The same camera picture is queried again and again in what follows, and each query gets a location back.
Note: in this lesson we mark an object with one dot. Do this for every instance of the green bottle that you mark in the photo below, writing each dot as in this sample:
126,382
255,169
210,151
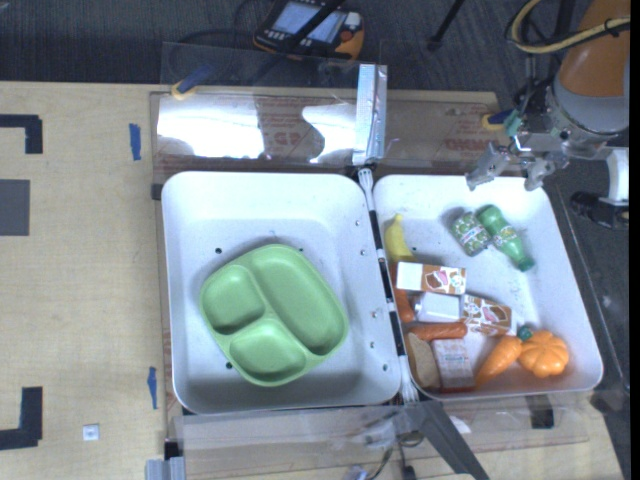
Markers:
502,235

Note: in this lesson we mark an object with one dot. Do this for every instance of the black cylinder on white bracket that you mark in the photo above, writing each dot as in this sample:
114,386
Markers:
617,183

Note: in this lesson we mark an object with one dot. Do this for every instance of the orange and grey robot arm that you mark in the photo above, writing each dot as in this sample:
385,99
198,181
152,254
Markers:
595,63

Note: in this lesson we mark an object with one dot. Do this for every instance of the pink and white packet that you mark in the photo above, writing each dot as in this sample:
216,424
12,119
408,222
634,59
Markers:
452,365

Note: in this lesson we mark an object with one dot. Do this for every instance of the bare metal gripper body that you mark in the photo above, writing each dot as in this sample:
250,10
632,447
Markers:
550,144

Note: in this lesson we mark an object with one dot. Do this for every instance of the orange carrot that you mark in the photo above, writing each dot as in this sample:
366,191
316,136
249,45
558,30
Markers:
500,358

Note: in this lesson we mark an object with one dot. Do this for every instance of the green divided plate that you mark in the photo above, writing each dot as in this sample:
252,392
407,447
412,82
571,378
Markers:
280,313

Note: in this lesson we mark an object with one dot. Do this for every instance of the yellow banana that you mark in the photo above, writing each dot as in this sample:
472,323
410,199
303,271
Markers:
396,240

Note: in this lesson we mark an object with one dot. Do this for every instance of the white plastic tray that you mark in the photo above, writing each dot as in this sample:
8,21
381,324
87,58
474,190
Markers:
280,203
560,278

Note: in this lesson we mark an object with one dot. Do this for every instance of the orange pumpkin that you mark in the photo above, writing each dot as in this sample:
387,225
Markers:
545,354

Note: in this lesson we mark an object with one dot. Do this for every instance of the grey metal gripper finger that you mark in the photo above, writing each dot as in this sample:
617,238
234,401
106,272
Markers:
486,167
539,172

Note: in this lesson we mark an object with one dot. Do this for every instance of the orange sausage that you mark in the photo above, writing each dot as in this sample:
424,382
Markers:
437,331
404,308

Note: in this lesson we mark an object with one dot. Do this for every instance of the white and brown carton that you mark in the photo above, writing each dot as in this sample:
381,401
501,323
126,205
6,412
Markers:
425,278
480,315

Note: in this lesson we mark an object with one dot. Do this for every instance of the green can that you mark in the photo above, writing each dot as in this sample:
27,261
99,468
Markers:
470,233

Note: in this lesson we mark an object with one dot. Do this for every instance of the brown bread slice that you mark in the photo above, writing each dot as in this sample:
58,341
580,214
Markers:
422,363

